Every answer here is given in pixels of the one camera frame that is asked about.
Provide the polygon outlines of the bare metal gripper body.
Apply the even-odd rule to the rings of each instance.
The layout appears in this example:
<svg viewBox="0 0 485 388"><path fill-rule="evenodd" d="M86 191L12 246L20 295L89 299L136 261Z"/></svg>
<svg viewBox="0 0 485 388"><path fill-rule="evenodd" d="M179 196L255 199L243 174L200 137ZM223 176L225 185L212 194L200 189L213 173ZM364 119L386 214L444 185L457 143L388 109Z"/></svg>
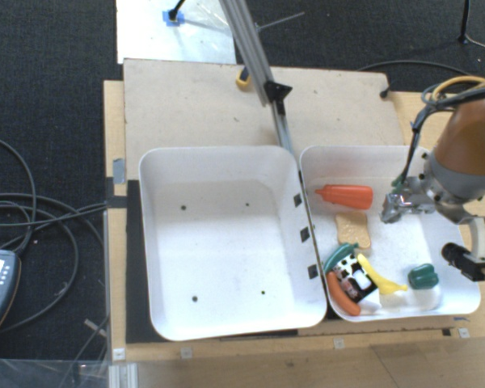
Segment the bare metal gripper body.
<svg viewBox="0 0 485 388"><path fill-rule="evenodd" d="M475 215L465 205L485 195L485 175L451 170L439 162L425 162L417 175L409 176L410 165L402 172L403 202L416 212L438 212L454 224L464 224Z"/></svg>

